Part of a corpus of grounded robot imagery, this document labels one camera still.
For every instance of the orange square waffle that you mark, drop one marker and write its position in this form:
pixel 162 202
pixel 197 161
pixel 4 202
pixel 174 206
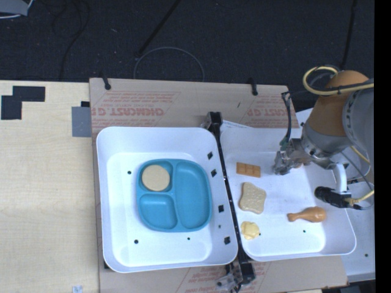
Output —
pixel 248 170

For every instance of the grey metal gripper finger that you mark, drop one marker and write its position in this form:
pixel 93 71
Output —
pixel 278 168
pixel 287 168

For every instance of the white plastic tray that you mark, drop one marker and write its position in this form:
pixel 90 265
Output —
pixel 189 249
pixel 284 194

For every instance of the black cylinder on white bracket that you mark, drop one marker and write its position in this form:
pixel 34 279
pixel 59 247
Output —
pixel 331 195

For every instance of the pale yellow lumpy toy food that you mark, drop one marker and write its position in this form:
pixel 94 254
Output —
pixel 250 230

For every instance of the beige bread slice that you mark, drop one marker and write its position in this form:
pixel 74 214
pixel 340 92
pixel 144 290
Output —
pixel 252 198

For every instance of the brown cardboard board red print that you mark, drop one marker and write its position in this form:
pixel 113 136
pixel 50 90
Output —
pixel 183 102

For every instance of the blue divided plate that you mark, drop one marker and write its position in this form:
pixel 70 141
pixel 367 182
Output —
pixel 192 194

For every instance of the tan round biscuit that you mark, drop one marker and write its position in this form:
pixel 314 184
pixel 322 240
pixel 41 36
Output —
pixel 155 178

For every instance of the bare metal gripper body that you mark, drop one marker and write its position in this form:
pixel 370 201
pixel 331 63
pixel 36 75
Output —
pixel 294 153

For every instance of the brown chicken drumstick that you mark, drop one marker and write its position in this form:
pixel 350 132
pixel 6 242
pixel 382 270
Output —
pixel 313 214

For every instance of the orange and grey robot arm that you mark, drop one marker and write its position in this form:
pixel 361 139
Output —
pixel 330 108

